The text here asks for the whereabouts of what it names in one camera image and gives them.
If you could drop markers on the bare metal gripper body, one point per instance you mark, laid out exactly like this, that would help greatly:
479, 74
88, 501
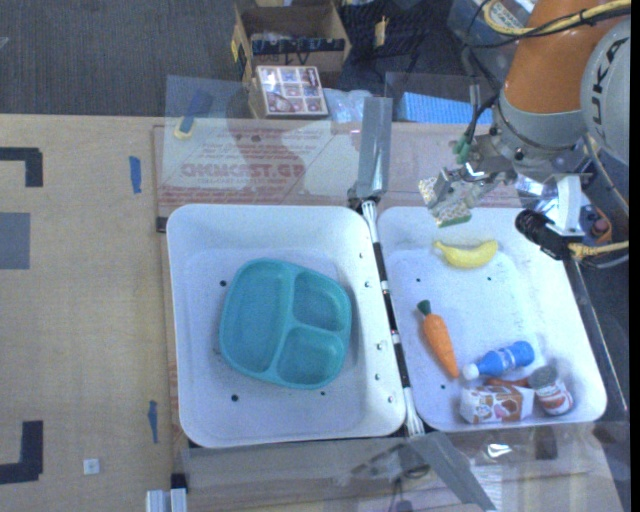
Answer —
495, 159

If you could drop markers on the black cylinder on white bracket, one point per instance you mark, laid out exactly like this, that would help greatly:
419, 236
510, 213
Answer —
540, 231

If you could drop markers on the yellow banana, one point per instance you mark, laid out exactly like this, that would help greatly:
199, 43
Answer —
467, 255

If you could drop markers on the white and brown carton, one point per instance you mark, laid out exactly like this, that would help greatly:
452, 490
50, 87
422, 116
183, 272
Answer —
492, 404

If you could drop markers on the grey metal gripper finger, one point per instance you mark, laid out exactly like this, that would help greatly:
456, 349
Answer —
446, 186
479, 189

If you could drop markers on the white plastic tray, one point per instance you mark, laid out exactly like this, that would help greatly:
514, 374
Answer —
505, 300
200, 350

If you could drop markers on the brown cardboard box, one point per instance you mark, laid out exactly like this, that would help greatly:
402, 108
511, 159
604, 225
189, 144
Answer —
295, 25

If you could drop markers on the teal divided plate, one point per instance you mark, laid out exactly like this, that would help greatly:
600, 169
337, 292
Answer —
260, 320

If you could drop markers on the small can with red label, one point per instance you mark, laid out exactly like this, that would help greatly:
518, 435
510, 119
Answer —
551, 392

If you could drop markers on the box with picture tiles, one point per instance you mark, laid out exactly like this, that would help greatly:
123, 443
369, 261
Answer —
290, 91

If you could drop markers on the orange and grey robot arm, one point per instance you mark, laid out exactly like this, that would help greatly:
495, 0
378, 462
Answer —
547, 65

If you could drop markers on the blue bottle with white cap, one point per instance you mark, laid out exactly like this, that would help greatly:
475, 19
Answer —
502, 359

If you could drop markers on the orange carrot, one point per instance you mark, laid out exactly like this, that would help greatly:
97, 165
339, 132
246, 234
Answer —
439, 337

